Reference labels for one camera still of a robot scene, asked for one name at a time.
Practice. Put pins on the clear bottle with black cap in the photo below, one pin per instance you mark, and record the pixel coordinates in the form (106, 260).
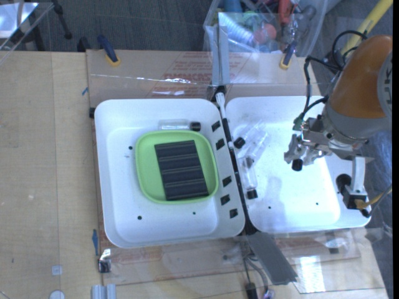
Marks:
(174, 125)
(297, 164)
(249, 176)
(254, 137)

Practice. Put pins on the black ribbed rectangular packet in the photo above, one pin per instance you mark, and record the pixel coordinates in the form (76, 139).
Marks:
(182, 170)

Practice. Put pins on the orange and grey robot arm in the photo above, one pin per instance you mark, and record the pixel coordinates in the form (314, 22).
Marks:
(358, 83)

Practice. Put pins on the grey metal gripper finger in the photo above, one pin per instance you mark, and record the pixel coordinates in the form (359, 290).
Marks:
(292, 149)
(311, 157)

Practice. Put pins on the white plastic tray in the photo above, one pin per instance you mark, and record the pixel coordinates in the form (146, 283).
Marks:
(296, 198)
(124, 173)

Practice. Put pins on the green plate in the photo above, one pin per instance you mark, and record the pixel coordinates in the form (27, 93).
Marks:
(146, 167)

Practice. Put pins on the clear plastic bin of toys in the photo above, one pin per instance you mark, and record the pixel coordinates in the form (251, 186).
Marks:
(265, 17)

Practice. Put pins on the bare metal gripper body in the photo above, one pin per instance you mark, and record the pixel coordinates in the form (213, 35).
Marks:
(315, 132)

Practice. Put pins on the brown cardboard board, red print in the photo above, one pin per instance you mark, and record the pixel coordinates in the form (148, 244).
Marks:
(149, 73)

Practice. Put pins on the black cylinder on white bracket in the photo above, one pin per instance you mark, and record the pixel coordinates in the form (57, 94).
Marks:
(358, 179)

